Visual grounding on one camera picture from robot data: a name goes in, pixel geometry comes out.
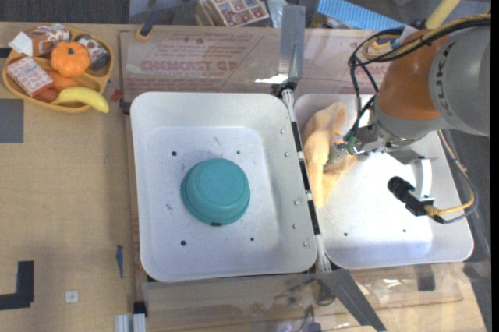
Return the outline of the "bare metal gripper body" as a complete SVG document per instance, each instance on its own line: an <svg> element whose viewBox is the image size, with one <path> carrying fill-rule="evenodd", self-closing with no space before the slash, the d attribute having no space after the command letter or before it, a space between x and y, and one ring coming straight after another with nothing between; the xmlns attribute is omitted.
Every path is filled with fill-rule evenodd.
<svg viewBox="0 0 499 332"><path fill-rule="evenodd" d="M408 149L414 140L392 136L379 125L365 125L350 129L343 137L346 150L352 156L365 157L371 153L387 153Z"/></svg>

